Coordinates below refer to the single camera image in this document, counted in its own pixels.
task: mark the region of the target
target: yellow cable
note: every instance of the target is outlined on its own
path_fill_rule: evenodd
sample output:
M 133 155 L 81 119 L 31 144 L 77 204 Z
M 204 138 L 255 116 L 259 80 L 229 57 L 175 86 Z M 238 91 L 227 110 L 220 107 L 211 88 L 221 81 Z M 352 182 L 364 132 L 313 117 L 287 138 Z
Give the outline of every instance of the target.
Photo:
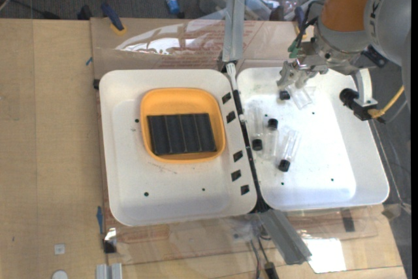
M 387 103 L 385 107 L 382 109 L 369 109 L 368 113 L 372 116 L 373 119 L 379 118 L 380 116 L 383 116 L 388 109 L 390 109 L 393 104 L 395 104 L 396 100 L 400 97 L 400 95 L 404 92 L 405 87 L 402 85 L 401 88 L 398 90 L 398 92 L 394 95 L 394 97 Z

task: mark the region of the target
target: white round object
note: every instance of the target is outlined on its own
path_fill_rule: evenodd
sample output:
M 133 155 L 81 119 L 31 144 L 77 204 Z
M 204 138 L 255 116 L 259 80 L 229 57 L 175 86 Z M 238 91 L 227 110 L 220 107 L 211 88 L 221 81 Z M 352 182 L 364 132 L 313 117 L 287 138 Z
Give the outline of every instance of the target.
M 55 271 L 51 279 L 68 279 L 67 273 L 63 270 Z

